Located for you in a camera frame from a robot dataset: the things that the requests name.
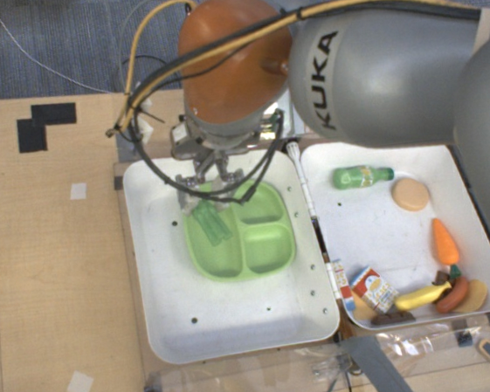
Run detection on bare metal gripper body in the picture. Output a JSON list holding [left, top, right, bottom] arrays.
[[169, 116, 267, 182]]

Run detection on clear green plastic bottle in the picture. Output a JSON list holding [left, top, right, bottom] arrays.
[[190, 196, 235, 248]]

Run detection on green divided plate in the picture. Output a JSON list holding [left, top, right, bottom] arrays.
[[179, 174, 301, 288]]

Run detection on white plastic tray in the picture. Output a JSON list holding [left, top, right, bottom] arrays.
[[120, 139, 345, 370], [299, 124, 490, 339]]

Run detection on green bottle with yellow label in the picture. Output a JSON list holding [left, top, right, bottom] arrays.
[[330, 161, 397, 192]]

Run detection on white red blue carton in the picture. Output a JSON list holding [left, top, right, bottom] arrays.
[[330, 257, 357, 313]]

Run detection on tan bread slice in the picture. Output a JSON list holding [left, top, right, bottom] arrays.
[[349, 292, 378, 323]]

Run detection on beige round biscuit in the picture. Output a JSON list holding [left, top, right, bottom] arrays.
[[390, 175, 432, 215]]

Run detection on red and white carton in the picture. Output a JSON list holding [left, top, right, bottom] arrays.
[[349, 262, 403, 318]]

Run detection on yellow banana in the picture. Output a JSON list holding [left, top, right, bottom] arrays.
[[391, 279, 455, 313]]

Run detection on orange carrot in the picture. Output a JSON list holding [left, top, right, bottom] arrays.
[[431, 215, 464, 282]]

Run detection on small brown chocolate piece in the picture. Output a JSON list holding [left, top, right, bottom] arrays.
[[431, 268, 452, 287]]

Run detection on red sausage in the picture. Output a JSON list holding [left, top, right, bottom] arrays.
[[431, 274, 473, 316]]

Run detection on tan oval biscuit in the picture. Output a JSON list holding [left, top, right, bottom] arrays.
[[449, 278, 490, 315]]

